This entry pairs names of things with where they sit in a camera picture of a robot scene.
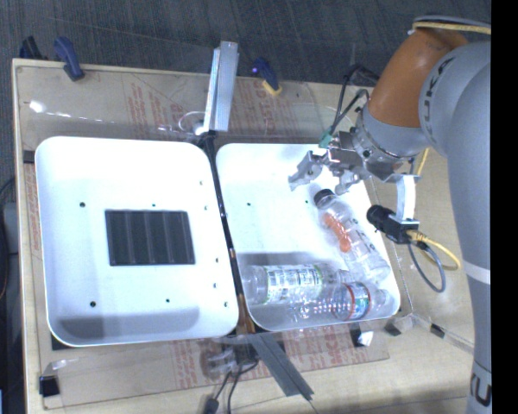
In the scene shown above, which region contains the black ribbed rectangular panel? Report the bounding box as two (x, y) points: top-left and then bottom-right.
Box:
(104, 209), (197, 267)

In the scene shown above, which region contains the clear bottle red blue label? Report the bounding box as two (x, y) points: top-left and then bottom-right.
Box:
(291, 279), (395, 323)

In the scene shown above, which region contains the white plastic tray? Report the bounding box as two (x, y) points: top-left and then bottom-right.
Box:
(34, 135), (241, 348)
(214, 142), (402, 333)

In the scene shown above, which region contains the black cylinder on white bracket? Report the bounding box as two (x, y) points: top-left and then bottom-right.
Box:
(365, 174), (422, 245)

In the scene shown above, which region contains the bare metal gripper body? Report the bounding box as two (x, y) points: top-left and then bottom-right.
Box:
(326, 128), (406, 185)

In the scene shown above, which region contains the brown cardboard board red print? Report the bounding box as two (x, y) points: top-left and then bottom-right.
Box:
(16, 65), (392, 409)

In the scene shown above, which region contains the black block with thin wires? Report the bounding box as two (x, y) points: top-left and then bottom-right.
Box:
(231, 341), (261, 364)

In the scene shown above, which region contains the clear bottle with orange insert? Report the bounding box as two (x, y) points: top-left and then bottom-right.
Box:
(313, 187), (392, 282)

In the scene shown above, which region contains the clear bottle green white label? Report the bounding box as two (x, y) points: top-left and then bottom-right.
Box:
(240, 261), (351, 306)

